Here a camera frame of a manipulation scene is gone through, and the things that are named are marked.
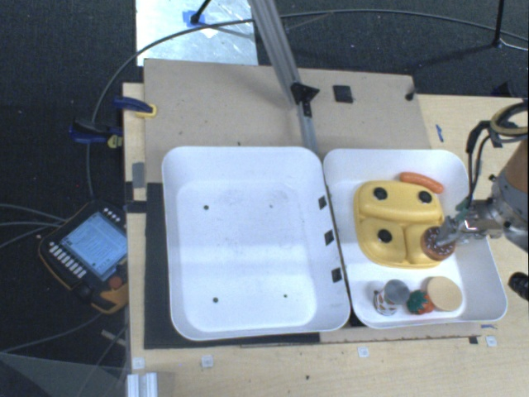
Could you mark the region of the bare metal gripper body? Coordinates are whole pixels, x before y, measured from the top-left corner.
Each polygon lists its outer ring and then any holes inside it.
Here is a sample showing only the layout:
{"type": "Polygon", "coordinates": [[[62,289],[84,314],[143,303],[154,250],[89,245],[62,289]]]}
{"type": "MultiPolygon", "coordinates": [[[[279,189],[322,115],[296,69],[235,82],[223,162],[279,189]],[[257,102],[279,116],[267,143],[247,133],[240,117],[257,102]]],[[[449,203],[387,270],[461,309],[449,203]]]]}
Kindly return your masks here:
{"type": "Polygon", "coordinates": [[[514,205],[501,198],[474,200],[457,217],[457,231],[472,237],[505,237],[528,252],[528,205],[526,200],[514,205]]]}

